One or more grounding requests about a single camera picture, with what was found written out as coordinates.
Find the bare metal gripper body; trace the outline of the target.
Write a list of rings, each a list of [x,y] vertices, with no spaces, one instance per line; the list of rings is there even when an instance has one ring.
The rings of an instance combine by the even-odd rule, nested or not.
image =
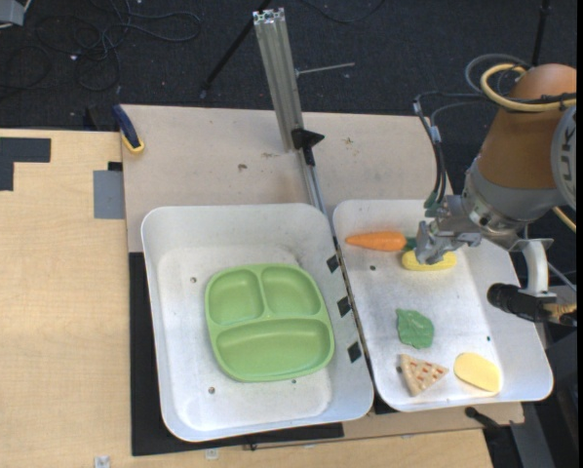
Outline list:
[[[510,218],[476,194],[446,195],[440,202],[425,207],[416,240],[429,238],[434,253],[452,246],[476,247],[488,239],[510,249],[522,230],[522,222]]]

